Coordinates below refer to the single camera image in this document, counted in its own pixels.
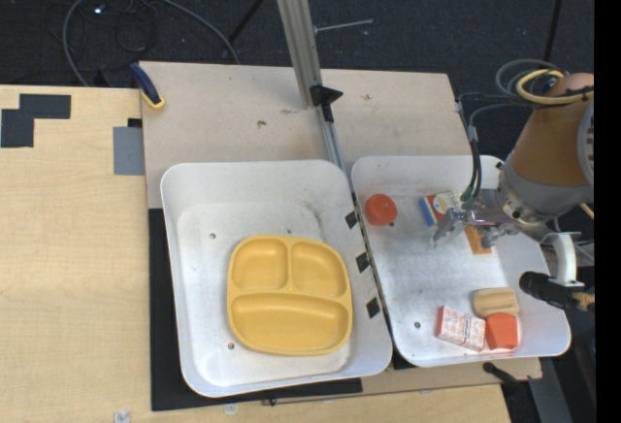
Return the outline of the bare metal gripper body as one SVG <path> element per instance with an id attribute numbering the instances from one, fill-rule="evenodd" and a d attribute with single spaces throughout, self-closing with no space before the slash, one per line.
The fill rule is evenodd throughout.
<path id="1" fill-rule="evenodd" d="M 535 242 L 546 242 L 556 234 L 550 220 L 547 214 L 527 206 L 512 206 L 510 203 L 501 206 L 491 200 L 476 203 L 466 210 L 466 223 L 473 226 L 478 234 L 481 227 L 500 226 L 504 229 L 502 237 L 522 234 Z"/>

